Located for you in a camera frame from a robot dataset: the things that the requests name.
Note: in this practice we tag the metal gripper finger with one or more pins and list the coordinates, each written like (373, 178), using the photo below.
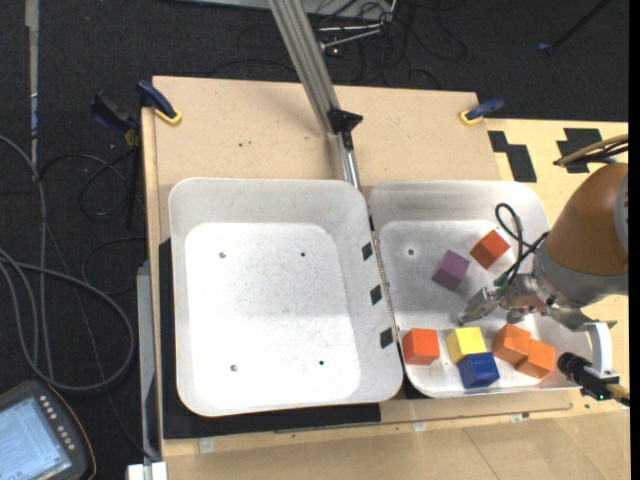
(477, 308)
(521, 315)

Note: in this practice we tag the black cylinder on white bracket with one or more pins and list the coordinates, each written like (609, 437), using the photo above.
(600, 348)

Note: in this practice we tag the yellow cube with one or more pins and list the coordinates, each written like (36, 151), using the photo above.
(465, 342)

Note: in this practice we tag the orange cube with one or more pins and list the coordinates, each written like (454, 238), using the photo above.
(537, 359)
(510, 343)
(420, 346)
(490, 249)

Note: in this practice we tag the pale wood board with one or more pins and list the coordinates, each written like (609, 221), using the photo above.
(260, 133)

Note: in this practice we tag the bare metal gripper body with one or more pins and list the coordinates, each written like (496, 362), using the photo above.
(525, 293)

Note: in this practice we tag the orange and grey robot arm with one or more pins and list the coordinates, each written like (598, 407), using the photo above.
(585, 228)

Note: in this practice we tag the purple cube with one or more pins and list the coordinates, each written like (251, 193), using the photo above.
(451, 270)

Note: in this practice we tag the blue cube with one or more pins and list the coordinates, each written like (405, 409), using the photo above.
(478, 370)

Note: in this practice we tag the white plastic tray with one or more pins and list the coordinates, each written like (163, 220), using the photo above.
(270, 308)
(425, 218)

